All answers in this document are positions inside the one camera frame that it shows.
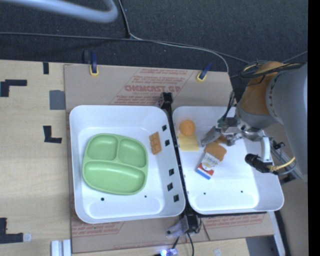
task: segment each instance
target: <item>blue clamp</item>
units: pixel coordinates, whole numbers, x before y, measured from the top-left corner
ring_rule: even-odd
[[[97,65],[97,56],[94,50],[91,51],[90,75],[93,77],[96,77],[97,75],[99,75],[99,69]]]
[[[212,62],[208,63],[208,65],[205,66],[202,72],[198,73],[198,75],[196,76],[196,80],[198,82],[202,83],[206,79],[207,72],[211,69],[212,65],[213,65]]]

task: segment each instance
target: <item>orange fruit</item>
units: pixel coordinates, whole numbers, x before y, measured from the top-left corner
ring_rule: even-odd
[[[196,130],[196,125],[193,121],[191,120],[184,120],[180,123],[180,132],[184,135],[184,136],[191,136],[192,134],[194,134],[195,130]]]

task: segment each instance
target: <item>cardboard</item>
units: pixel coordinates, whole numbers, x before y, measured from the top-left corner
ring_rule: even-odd
[[[166,237],[166,229],[179,216],[102,224],[82,222],[74,210],[74,187],[70,142],[70,111],[79,105],[157,105],[161,92],[173,95],[172,109],[180,106],[226,106],[232,86],[227,73],[207,73],[197,82],[199,70],[99,66],[99,75],[91,76],[89,65],[64,66],[69,192],[71,208],[72,252],[84,253],[124,248],[172,245],[175,237]],[[273,235],[269,215],[249,214],[202,218],[193,242]]]

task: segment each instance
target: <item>white tube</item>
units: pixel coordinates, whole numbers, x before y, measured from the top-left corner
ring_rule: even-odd
[[[70,16],[90,22],[110,23],[118,17],[118,9],[112,0],[103,0],[107,11],[95,10],[63,0],[0,0],[0,2],[26,6],[43,11]]]

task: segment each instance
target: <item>divided green plate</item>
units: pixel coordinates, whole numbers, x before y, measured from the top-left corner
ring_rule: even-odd
[[[94,135],[85,148],[82,175],[93,189],[117,195],[136,194],[147,181],[146,147],[122,135]]]

